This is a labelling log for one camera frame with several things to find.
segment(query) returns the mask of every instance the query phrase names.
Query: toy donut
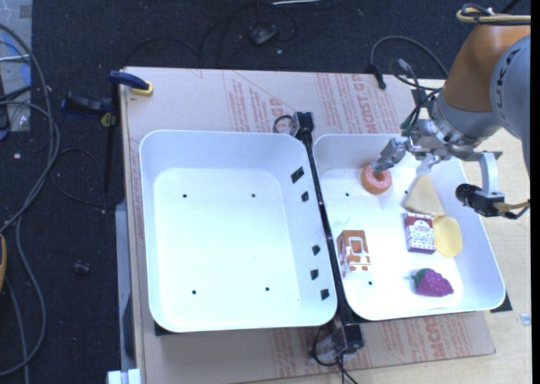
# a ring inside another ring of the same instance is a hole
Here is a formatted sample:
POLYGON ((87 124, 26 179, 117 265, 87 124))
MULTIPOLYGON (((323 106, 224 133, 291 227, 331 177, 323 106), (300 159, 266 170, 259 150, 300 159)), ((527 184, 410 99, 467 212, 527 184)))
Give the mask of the toy donut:
POLYGON ((360 180, 362 181, 362 186, 366 191, 372 193, 373 195, 380 195, 381 193, 387 191, 392 185, 392 174, 390 174, 390 170, 383 170, 379 174, 375 175, 371 164, 367 164, 362 169, 360 180))

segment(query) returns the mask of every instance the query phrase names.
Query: computer mouse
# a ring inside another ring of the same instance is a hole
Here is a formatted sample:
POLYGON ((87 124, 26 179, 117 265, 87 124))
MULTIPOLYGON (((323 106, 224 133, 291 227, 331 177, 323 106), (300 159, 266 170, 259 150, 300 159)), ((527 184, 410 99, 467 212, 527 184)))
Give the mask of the computer mouse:
POLYGON ((259 46, 266 41, 270 41, 278 33, 278 27, 272 23, 260 23, 250 33, 250 41, 253 45, 259 46))

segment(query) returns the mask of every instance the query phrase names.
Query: white tray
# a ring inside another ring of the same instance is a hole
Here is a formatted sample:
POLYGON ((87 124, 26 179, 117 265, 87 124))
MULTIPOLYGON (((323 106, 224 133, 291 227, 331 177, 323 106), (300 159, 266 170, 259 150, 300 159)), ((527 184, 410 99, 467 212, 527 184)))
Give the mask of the white tray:
POLYGON ((149 307, 166 330, 318 326, 337 308, 303 144, 155 131, 140 144, 149 307), (296 181, 291 175, 304 174, 296 181))
POLYGON ((361 168, 380 157, 395 135, 325 135, 314 144, 314 157, 334 240, 343 230, 364 230, 370 269, 343 277, 351 309, 368 320, 493 309, 505 298, 505 285, 482 221, 456 199, 467 182, 458 160, 435 165, 430 173, 445 214, 457 219, 463 249, 455 258, 409 252, 402 203, 416 178, 419 162, 410 154, 391 168, 391 189, 368 193, 361 168), (446 277, 454 294, 434 298, 413 292, 411 274, 433 268, 446 277))

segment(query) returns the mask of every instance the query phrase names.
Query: toy bread slice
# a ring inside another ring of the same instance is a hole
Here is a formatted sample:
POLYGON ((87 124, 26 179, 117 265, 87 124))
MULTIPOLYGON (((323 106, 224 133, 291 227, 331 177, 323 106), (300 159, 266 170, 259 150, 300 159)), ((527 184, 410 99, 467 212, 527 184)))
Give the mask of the toy bread slice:
POLYGON ((445 210, 428 174, 424 174, 416 180, 403 203, 403 207, 409 212, 429 214, 432 218, 445 215, 445 210))
POLYGON ((444 216, 433 220, 435 250, 443 257, 453 258, 462 251, 462 232, 457 220, 444 216))

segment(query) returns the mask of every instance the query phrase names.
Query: black floor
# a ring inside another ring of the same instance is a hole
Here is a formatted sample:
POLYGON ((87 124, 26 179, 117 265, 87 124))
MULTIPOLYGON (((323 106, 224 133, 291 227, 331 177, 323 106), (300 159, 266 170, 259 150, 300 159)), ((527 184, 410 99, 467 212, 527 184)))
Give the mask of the black floor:
MULTIPOLYGON (((123 198, 120 131, 116 130, 110 186, 104 195, 108 129, 95 119, 66 119, 60 105, 68 92, 109 97, 108 73, 125 65, 364 73, 372 47, 389 35, 417 43, 381 43, 374 60, 383 73, 400 72, 397 59, 403 58, 420 78, 444 78, 472 29, 455 18, 464 3, 495 12, 531 13, 531 0, 269 5, 277 1, 282 0, 260 0, 261 19, 279 28, 276 38, 260 46, 248 38, 257 23, 257 0, 33 1, 32 50, 50 89, 59 136, 51 137, 49 122, 36 111, 31 133, 11 134, 0 143, 0 220, 12 219, 24 206, 52 162, 53 144, 59 144, 59 155, 19 218, 19 228, 0 229, 8 241, 9 260, 9 286, 4 284, 0 294, 1 383, 25 379, 24 369, 6 375, 24 358, 10 291, 24 324, 30 382, 94 384, 105 382, 106 372, 120 367, 113 234, 114 207, 123 198), (40 301, 19 250, 40 286, 46 310, 44 339, 35 354, 42 329, 40 301)), ((46 93, 36 67, 32 76, 33 101, 46 112, 46 93)))

